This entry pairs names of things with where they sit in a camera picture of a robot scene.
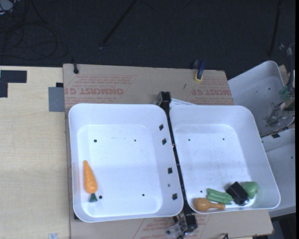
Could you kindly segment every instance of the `green vegetable toy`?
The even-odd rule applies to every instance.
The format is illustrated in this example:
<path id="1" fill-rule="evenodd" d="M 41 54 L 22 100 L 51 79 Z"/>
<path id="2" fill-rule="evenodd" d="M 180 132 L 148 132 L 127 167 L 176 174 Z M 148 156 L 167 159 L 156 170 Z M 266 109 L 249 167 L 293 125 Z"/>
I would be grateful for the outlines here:
<path id="1" fill-rule="evenodd" d="M 258 183 L 254 181 L 246 181 L 242 187 L 247 192 L 250 199 L 253 199 L 258 192 Z"/>
<path id="2" fill-rule="evenodd" d="M 218 203 L 222 203 L 224 205 L 231 205 L 231 201 L 233 201 L 233 197 L 226 192 L 220 192 L 214 189 L 207 189 L 206 198 L 209 201 L 214 201 Z"/>

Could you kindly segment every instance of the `dark floor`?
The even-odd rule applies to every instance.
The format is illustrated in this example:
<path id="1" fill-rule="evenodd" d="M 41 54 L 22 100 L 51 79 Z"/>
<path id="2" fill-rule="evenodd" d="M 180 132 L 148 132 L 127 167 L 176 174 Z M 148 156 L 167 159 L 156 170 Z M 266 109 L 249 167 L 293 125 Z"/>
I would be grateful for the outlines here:
<path id="1" fill-rule="evenodd" d="M 296 0 L 282 0 L 271 56 L 279 0 L 137 0 L 100 50 L 132 1 L 15 0 L 12 12 L 0 15 L 0 65 L 61 67 L 74 58 L 79 64 L 190 68 L 198 59 L 228 79 L 267 60 L 288 66 Z"/>

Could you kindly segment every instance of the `black tape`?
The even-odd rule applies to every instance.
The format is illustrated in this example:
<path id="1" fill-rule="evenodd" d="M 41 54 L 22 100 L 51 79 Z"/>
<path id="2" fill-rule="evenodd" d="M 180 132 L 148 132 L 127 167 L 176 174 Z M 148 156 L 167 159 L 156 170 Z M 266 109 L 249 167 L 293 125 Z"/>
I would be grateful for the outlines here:
<path id="1" fill-rule="evenodd" d="M 57 88 L 63 88 L 63 83 L 62 82 L 57 82 L 57 83 L 55 83 L 55 86 Z"/>
<path id="2" fill-rule="evenodd" d="M 26 83 L 27 71 L 0 71 L 0 98 L 8 97 L 8 83 Z"/>

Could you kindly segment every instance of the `black object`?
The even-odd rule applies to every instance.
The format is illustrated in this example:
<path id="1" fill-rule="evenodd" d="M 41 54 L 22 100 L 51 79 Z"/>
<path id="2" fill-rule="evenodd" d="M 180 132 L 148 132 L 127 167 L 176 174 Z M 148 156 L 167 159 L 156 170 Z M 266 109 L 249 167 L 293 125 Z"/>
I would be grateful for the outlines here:
<path id="1" fill-rule="evenodd" d="M 203 60 L 201 60 L 199 63 L 199 68 L 198 68 L 198 72 L 197 72 L 197 79 L 199 79 L 199 80 L 202 79 L 204 68 L 205 68 L 205 62 Z"/>
<path id="2" fill-rule="evenodd" d="M 280 137 L 280 135 L 278 133 L 273 133 L 271 136 L 272 136 L 272 138 L 278 138 L 278 137 Z"/>
<path id="3" fill-rule="evenodd" d="M 111 35 L 115 32 L 115 30 L 119 27 L 119 25 L 122 23 L 123 19 L 127 16 L 127 14 L 131 11 L 131 9 L 134 7 L 138 0 L 133 0 L 130 6 L 127 8 L 127 10 L 123 13 L 123 15 L 120 17 L 120 19 L 116 22 L 114 27 L 111 29 L 111 31 L 107 34 L 107 36 L 103 39 L 103 41 L 100 43 L 99 49 L 102 50 L 104 48 L 104 45 L 109 40 Z"/>
<path id="4" fill-rule="evenodd" d="M 74 67 L 73 72 L 74 72 L 75 74 L 78 74 L 78 73 L 79 73 L 79 69 L 78 69 L 78 67 L 77 67 L 77 64 L 76 64 L 74 58 L 71 59 L 71 64 L 73 64 L 73 67 Z"/>
<path id="5" fill-rule="evenodd" d="M 195 59 L 191 64 L 190 64 L 190 69 L 198 69 L 199 67 L 199 60 Z"/>
<path id="6" fill-rule="evenodd" d="M 57 82 L 57 83 L 55 83 L 55 87 L 63 88 L 63 83 L 62 82 Z"/>
<path id="7" fill-rule="evenodd" d="M 186 232 L 190 233 L 197 228 L 197 221 L 196 221 L 195 215 L 192 214 L 192 210 L 188 204 L 187 196 L 185 193 L 184 180 L 183 180 L 183 176 L 182 176 L 181 169 L 180 169 L 179 159 L 178 159 L 177 150 L 176 150 L 176 144 L 175 144 L 175 140 L 174 140 L 173 129 L 171 126 L 171 121 L 170 121 L 170 116 L 169 116 L 169 103 L 170 102 L 171 102 L 170 92 L 160 92 L 159 93 L 158 98 L 157 98 L 157 104 L 166 113 L 171 143 L 172 143 L 174 157 L 175 157 L 175 161 L 176 161 L 176 165 L 177 165 L 180 187 L 181 187 L 181 191 L 182 191 L 182 195 L 183 195 L 183 199 L 184 199 L 183 211 L 184 211 L 185 221 L 186 221 L 186 225 L 187 225 Z"/>
<path id="8" fill-rule="evenodd" d="M 283 7 L 282 5 L 283 5 L 283 0 L 278 0 L 274 33 L 273 33 L 273 37 L 272 37 L 272 40 L 271 40 L 271 45 L 270 45 L 270 50 L 268 52 L 268 56 L 271 56 L 271 54 L 273 52 L 273 49 L 274 49 L 276 36 L 277 36 L 277 30 L 278 30 L 278 23 L 279 23 L 279 18 L 280 18 L 280 13 L 281 13 L 281 8 Z"/>
<path id="9" fill-rule="evenodd" d="M 26 83 L 27 71 L 0 71 L 0 98 L 8 97 L 8 83 Z"/>
<path id="10" fill-rule="evenodd" d="M 225 234 L 225 236 L 223 237 L 223 239 L 228 239 L 228 233 Z"/>
<path id="11" fill-rule="evenodd" d="M 233 197 L 237 205 L 244 206 L 249 202 L 248 193 L 237 181 L 231 185 L 226 192 Z"/>

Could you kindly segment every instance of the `black cable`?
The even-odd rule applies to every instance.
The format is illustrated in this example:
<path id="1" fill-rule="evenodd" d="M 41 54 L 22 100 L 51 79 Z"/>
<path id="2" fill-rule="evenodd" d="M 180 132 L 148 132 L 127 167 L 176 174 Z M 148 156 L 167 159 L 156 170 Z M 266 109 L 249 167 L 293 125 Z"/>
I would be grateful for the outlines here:
<path id="1" fill-rule="evenodd" d="M 293 60 L 292 60 L 292 49 L 291 47 L 294 46 L 295 43 L 292 42 L 291 44 L 289 44 L 288 48 L 287 48 L 287 56 L 289 58 L 289 66 L 290 66 L 290 76 L 289 76 L 289 80 L 287 82 L 287 86 L 288 86 L 288 90 L 290 90 L 293 87 L 293 83 L 294 83 L 294 66 L 293 66 Z"/>
<path id="2" fill-rule="evenodd" d="M 34 12 L 40 18 L 40 20 L 27 20 L 28 13 L 30 8 L 34 9 Z M 43 60 L 46 58 L 49 59 L 59 59 L 66 56 L 69 53 L 69 48 L 63 42 L 59 41 L 55 33 L 49 29 L 46 25 L 48 22 L 40 15 L 38 9 L 34 4 L 34 0 L 14 0 L 13 10 L 5 11 L 4 15 L 0 15 L 0 56 L 1 56 L 1 64 L 3 65 L 3 57 L 13 57 L 18 59 L 24 59 L 29 61 L 37 61 Z M 27 33 L 26 26 L 38 26 L 40 28 L 44 28 L 45 31 L 48 31 L 49 38 L 51 40 L 43 40 L 36 42 L 34 44 L 29 43 L 25 39 L 25 35 Z M 42 52 L 37 52 L 35 48 L 38 48 L 42 45 L 53 44 L 52 49 L 41 49 L 42 51 L 49 50 L 48 54 L 44 54 Z M 62 47 L 61 55 L 57 56 L 56 52 L 59 48 Z M 12 54 L 14 49 L 29 49 L 33 52 L 37 58 L 29 58 Z"/>
<path id="3" fill-rule="evenodd" d="M 148 4 L 146 1 L 144 0 L 140 0 L 142 3 L 144 3 L 145 5 L 147 5 L 149 8 L 151 8 L 152 10 L 154 10 L 155 12 L 157 13 L 160 13 L 160 14 L 164 14 L 164 15 L 172 15 L 172 14 L 175 14 L 175 13 L 178 13 L 182 10 L 184 10 L 186 7 L 188 7 L 194 0 L 189 0 L 188 3 L 186 3 L 181 9 L 178 9 L 178 10 L 174 10 L 172 12 L 162 12 L 162 11 L 159 11 L 157 10 L 156 8 L 154 8 L 153 6 L 151 6 L 150 4 Z"/>
<path id="4" fill-rule="evenodd" d="M 42 16 L 40 15 L 40 13 L 38 12 L 38 10 L 36 9 L 36 6 L 34 5 L 34 2 L 33 0 L 30 0 L 32 6 L 33 6 L 33 9 L 34 11 L 36 12 L 36 14 L 39 16 L 39 18 L 44 22 L 44 23 L 48 23 L 44 18 L 42 18 Z"/>

